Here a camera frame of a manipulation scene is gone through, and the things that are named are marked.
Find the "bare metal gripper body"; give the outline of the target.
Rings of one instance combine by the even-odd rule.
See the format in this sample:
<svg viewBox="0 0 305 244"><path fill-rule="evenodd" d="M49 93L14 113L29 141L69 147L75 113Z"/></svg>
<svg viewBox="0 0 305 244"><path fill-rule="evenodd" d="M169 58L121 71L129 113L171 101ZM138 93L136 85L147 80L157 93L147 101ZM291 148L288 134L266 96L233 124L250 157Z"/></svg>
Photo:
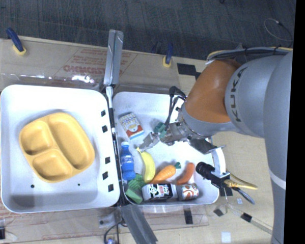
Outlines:
<svg viewBox="0 0 305 244"><path fill-rule="evenodd" d="M170 123L167 126L160 123L158 137L162 143L172 146L175 142L188 142L191 140L192 132L182 121Z"/></svg>

